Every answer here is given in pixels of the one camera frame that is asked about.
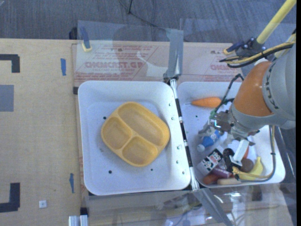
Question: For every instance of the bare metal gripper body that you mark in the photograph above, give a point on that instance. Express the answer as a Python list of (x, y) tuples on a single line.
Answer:
[(223, 121)]

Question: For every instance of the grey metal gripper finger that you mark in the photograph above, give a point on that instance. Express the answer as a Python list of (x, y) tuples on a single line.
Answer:
[(205, 131)]

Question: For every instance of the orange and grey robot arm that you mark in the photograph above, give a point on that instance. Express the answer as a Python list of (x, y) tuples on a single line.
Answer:
[(254, 91)]

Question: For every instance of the blue and white bottle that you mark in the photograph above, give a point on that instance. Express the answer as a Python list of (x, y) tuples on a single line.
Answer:
[(208, 141)]

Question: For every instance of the white plastic tray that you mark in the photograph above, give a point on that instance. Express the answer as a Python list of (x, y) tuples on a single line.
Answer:
[(98, 149), (200, 116)]

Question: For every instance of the orange carrot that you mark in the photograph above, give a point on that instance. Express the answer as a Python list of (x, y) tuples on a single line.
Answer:
[(208, 102)]

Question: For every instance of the cow print milk carton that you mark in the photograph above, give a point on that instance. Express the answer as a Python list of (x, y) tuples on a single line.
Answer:
[(209, 162)]

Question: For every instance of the orange red sausage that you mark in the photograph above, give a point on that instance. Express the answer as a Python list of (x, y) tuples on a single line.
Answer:
[(210, 179)]

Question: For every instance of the brown doughnut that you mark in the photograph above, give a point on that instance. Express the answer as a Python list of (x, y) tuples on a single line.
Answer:
[(247, 165)]

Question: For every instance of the tan bread stick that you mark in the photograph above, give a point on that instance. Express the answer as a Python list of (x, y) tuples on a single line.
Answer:
[(229, 181)]

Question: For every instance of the yellow banana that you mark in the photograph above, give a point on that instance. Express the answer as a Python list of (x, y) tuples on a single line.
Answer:
[(257, 169)]

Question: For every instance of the yellow divided plate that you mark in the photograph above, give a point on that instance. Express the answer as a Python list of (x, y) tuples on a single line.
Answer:
[(136, 133)]

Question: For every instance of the brown cardboard board red print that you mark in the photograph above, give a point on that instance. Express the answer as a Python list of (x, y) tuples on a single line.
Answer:
[(141, 55)]

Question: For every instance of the small white square tile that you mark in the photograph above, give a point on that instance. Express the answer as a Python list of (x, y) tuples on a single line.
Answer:
[(42, 204)]

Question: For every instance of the black cylinder on white bracket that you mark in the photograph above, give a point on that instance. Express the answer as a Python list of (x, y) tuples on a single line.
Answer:
[(229, 158)]

